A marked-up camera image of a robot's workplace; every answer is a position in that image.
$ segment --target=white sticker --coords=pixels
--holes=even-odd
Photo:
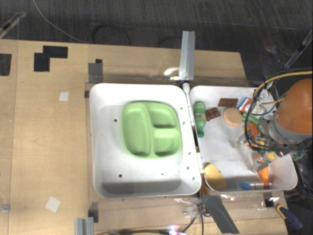
[[[57,212],[61,201],[57,200],[54,197],[50,197],[45,207],[52,212]]]
[[[59,101],[68,101],[69,92],[61,92]]]

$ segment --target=green bottle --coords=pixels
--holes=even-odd
[[[194,104],[194,115],[195,115],[198,138],[203,138],[204,137],[203,128],[206,124],[204,103],[196,102]]]

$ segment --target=transparent plastic sheet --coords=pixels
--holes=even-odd
[[[280,29],[270,29],[268,33],[274,36],[275,40],[272,43],[275,43],[276,49],[287,48],[284,42],[285,36]],[[296,30],[294,30],[294,34],[293,42],[287,40],[287,44],[290,49],[296,50],[298,44],[301,44],[301,41],[299,42],[297,39],[301,39],[304,34]],[[258,64],[258,69],[262,71],[262,77],[269,77],[281,70],[282,63],[288,61],[292,53],[283,50],[271,51],[266,46],[267,39],[265,37],[263,41],[264,45],[259,52],[259,58],[262,61]],[[241,55],[242,53],[234,52],[196,51],[195,79],[190,82],[191,87],[197,85],[246,87],[260,84],[260,80],[248,81],[246,79],[246,68],[243,67]],[[179,85],[179,57],[179,49],[99,45],[89,47],[89,63],[93,64],[101,60],[103,76],[96,77],[105,83]],[[306,60],[298,59],[295,65],[301,67],[302,63],[306,63]],[[86,90],[89,91],[93,85],[87,84]],[[179,229],[187,225],[196,215],[198,198],[195,198],[194,202],[190,201],[190,198],[184,197],[181,199],[143,197],[115,200],[99,198],[98,195],[92,193],[91,149],[90,139],[88,151],[89,181],[91,181],[89,182],[89,211],[92,215],[98,215],[99,222],[95,223],[95,231],[98,233],[122,229],[171,227],[173,225]],[[221,197],[227,211],[235,221],[278,218],[279,215],[275,211],[274,205],[286,206],[282,191],[220,193],[211,190],[210,193]],[[213,222],[213,219],[206,217],[204,221]]]
[[[0,234],[8,234],[10,183],[15,119],[19,21],[24,13],[8,15],[0,22]]]

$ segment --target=metal bracket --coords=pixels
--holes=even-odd
[[[191,81],[194,79],[195,42],[194,31],[183,31],[179,64],[180,81]]]
[[[75,220],[75,235],[94,235],[93,217],[77,218]]]
[[[9,21],[7,21],[0,29],[0,39],[3,38],[20,20],[26,16],[26,13],[16,13]]]

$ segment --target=green plate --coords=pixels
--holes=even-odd
[[[172,156],[181,149],[181,131],[175,110],[158,102],[127,104],[121,118],[125,149],[139,158]]]

